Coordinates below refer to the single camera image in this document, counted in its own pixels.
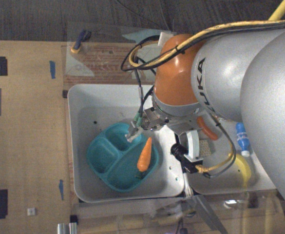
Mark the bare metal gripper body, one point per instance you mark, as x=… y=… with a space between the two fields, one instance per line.
x=154 y=119

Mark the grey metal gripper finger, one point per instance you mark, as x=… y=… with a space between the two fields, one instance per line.
x=129 y=136
x=138 y=132

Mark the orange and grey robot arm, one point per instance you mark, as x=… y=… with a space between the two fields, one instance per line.
x=220 y=77

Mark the orange carrot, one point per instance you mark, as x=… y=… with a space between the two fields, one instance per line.
x=144 y=158

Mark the teal divided plate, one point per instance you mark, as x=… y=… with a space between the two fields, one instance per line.
x=113 y=160

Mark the white plastic tray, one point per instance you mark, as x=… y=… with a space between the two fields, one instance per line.
x=122 y=101
x=220 y=179

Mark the orange sausage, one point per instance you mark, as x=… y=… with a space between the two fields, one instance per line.
x=206 y=130

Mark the beige biscuit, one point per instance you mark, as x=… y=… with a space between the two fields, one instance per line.
x=206 y=149

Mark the blue bottle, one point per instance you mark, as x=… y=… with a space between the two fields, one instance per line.
x=242 y=136

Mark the yellow banana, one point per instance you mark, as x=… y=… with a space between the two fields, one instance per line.
x=245 y=170

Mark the small white square block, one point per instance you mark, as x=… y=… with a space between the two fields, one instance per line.
x=31 y=211

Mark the black cylinder on white bracket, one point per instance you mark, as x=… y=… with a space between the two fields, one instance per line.
x=190 y=163

